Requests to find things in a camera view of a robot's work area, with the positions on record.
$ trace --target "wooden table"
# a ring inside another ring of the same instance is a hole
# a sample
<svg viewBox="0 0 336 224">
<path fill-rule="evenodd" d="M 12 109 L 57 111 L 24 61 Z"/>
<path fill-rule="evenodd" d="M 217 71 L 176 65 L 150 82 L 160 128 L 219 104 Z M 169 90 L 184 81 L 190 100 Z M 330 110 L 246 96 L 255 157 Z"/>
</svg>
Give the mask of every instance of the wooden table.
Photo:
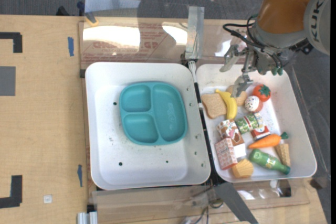
<svg viewBox="0 0 336 224">
<path fill-rule="evenodd" d="M 22 176 L 22 202 L 0 208 L 1 223 L 75 223 L 77 213 L 87 210 L 86 120 L 79 76 L 82 21 L 83 17 L 73 16 L 0 15 L 0 32 L 23 37 L 22 53 L 13 53 L 11 39 L 0 39 L 0 67 L 15 67 L 16 76 L 15 95 L 0 96 L 0 198 L 10 197 L 11 188 L 17 188 L 11 186 L 12 176 Z M 256 219 L 326 223 L 317 192 L 308 181 L 303 183 L 308 203 L 252 209 Z M 225 210 L 211 211 L 210 220 L 238 221 Z"/>
</svg>

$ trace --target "gray square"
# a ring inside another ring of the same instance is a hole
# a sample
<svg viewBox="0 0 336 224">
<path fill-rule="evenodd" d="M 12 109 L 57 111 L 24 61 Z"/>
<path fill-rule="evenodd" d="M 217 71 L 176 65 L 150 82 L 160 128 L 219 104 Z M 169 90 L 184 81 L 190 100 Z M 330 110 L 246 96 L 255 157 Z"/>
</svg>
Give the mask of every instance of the gray square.
<svg viewBox="0 0 336 224">
<path fill-rule="evenodd" d="M 15 69 L 0 66 L 0 96 L 15 96 Z"/>
</svg>

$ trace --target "yellow banana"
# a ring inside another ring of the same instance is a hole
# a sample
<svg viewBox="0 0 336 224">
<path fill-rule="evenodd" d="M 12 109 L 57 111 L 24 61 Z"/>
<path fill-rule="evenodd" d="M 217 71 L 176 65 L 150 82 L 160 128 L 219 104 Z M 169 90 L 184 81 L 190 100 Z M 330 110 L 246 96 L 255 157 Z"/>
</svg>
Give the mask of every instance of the yellow banana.
<svg viewBox="0 0 336 224">
<path fill-rule="evenodd" d="M 224 103 L 227 107 L 227 113 L 226 113 L 226 119 L 234 119 L 237 115 L 238 106 L 236 99 L 231 97 L 231 93 L 229 92 L 223 92 L 219 89 L 216 89 L 216 93 L 219 93 L 222 99 L 224 100 Z"/>
</svg>

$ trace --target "blue mark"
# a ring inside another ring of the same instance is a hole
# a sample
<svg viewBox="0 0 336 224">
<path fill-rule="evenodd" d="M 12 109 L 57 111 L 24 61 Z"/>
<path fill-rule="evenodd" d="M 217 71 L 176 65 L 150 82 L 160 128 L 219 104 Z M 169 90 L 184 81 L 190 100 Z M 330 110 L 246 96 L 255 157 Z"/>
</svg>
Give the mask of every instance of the blue mark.
<svg viewBox="0 0 336 224">
<path fill-rule="evenodd" d="M 79 184 L 80 187 L 83 186 L 83 172 L 82 172 L 82 166 L 80 164 L 78 164 L 78 169 L 77 169 L 77 174 L 78 174 L 78 178 L 79 178 Z"/>
<path fill-rule="evenodd" d="M 74 39 L 72 37 L 68 37 L 68 48 L 69 48 L 70 56 L 74 56 L 75 55 L 73 53 L 73 51 L 74 51 L 73 43 L 74 43 Z"/>
</svg>

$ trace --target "teal plate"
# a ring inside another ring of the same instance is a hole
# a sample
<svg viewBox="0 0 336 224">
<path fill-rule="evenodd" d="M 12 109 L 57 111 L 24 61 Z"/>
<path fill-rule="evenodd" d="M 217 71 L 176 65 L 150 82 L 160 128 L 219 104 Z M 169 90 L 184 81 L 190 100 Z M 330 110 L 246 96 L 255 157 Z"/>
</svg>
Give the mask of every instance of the teal plate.
<svg viewBox="0 0 336 224">
<path fill-rule="evenodd" d="M 164 82 L 141 82 L 124 88 L 119 97 L 121 122 L 129 140 L 140 145 L 166 145 L 187 132 L 180 92 Z"/>
</svg>

